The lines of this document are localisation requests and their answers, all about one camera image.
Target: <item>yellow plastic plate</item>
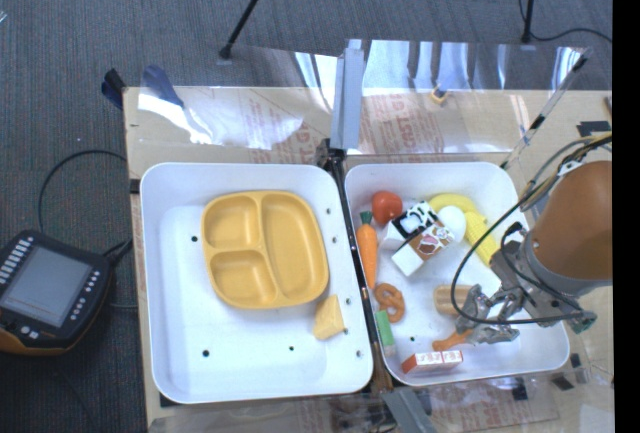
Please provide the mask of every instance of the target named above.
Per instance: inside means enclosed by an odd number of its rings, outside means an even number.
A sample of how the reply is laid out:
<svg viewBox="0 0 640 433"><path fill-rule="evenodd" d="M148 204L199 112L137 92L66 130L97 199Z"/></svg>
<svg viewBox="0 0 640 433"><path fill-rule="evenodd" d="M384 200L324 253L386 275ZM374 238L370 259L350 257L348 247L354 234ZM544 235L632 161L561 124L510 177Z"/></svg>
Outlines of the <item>yellow plastic plate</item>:
<svg viewBox="0 0 640 433"><path fill-rule="evenodd" d="M245 191L215 198L201 220L213 289L229 305L268 309L317 298L329 281L320 227L302 198Z"/></svg>

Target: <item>toy carrot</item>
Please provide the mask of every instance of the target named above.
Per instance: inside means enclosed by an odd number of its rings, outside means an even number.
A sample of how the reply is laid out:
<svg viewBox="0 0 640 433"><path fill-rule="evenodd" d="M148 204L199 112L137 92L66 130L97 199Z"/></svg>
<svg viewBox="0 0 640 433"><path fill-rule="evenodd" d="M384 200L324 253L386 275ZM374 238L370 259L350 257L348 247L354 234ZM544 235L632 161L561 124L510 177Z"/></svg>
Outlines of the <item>toy carrot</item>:
<svg viewBox="0 0 640 433"><path fill-rule="evenodd" d="M360 260L364 268L367 286L371 289L373 289L376 283L378 266L378 235L376 229L371 226L372 218L373 213L371 211L361 212L360 219L362 220L362 225L356 229L356 241L358 242Z"/></svg>
<svg viewBox="0 0 640 433"><path fill-rule="evenodd" d="M431 347L433 351L449 351L453 346L458 344L464 344L467 341L467 337L473 330L465 330L462 333L458 333L456 330L444 340L433 341Z"/></svg>

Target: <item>toy tomato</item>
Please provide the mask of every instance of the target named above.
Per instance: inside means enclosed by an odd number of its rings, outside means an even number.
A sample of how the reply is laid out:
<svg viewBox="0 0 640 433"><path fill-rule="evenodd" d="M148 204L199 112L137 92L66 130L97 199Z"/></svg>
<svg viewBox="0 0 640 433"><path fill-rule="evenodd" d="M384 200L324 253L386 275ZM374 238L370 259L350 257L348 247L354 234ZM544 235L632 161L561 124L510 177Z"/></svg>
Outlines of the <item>toy tomato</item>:
<svg viewBox="0 0 640 433"><path fill-rule="evenodd" d="M371 212L378 225L386 225L402 214L402 199L391 191L377 191L371 199Z"/></svg>

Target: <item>cheese wedge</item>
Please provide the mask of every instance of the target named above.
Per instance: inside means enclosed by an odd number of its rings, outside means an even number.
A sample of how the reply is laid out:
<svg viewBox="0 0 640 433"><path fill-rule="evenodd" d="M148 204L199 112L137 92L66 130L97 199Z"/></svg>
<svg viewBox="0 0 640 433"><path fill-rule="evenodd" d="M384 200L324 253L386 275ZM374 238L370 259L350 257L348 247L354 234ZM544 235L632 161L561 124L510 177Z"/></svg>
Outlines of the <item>cheese wedge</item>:
<svg viewBox="0 0 640 433"><path fill-rule="evenodd" d="M344 331L344 321L340 310L338 295L332 294L316 305L313 335L324 340Z"/></svg>

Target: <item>white tray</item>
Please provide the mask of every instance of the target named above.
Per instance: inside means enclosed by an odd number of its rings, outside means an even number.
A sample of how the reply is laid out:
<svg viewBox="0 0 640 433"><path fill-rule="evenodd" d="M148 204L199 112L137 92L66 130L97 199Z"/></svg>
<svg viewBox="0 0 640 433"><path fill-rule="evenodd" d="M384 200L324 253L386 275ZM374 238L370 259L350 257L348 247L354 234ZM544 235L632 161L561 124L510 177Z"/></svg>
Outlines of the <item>white tray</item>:
<svg viewBox="0 0 640 433"><path fill-rule="evenodd" d="M319 298L246 310L214 292L200 241L206 204L258 189L297 193L313 209L329 263ZM360 390L373 360L338 188L311 165L162 163L140 186L151 365L162 394L208 403ZM337 294L346 333L317 340L316 303Z"/></svg>
<svg viewBox="0 0 640 433"><path fill-rule="evenodd" d="M509 175L486 162L362 164L352 168L345 178L345 192L354 227L360 225L359 214L371 208L371 196L379 190L398 194L405 206L428 200L440 193L457 193L469 197L492 225L518 200ZM494 231L497 242L514 222L527 226L526 218L516 211ZM452 349L462 351L464 361L440 373L405 374L400 364L413 353L433 351L434 340L446 339L455 329L455 317L439 313L433 302L438 285L451 284L460 262L471 248L462 241L449 245L432 261L425 263L411 277L406 277L391 260L392 252L380 254L377 282L388 282L402 291L406 304L404 318L391 325L397 355L385 357L389 372L412 386L449 383L481 378L502 377L551 371L562 366L569 356L569 340L562 322L550 328L535 324L516 325L520 335L512 342L461 344ZM499 287L498 277L474 253L460 274L458 284L480 284L491 296ZM379 305L371 297L374 312ZM530 316L520 312L512 319Z"/></svg>

